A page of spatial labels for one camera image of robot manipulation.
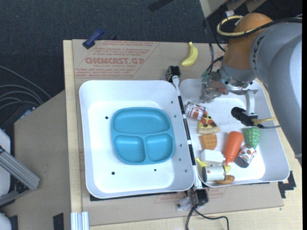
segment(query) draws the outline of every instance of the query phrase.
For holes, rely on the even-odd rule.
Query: toy banana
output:
[[[193,65],[195,63],[195,61],[197,60],[197,57],[198,57],[198,49],[193,45],[192,42],[189,42],[189,45],[190,45],[190,54],[181,63],[181,65],[183,67],[189,67],[189,66]]]

